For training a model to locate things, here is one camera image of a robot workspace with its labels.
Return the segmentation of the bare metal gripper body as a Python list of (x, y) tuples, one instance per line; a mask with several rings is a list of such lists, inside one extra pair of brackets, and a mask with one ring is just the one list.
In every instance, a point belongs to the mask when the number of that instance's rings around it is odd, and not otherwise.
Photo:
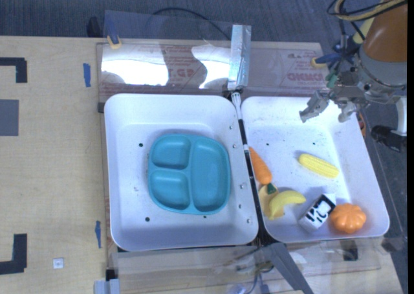
[(349, 70), (332, 73), (327, 79), (329, 98), (337, 104), (352, 102), (366, 104), (395, 103), (403, 94), (404, 85), (386, 82), (364, 70)]

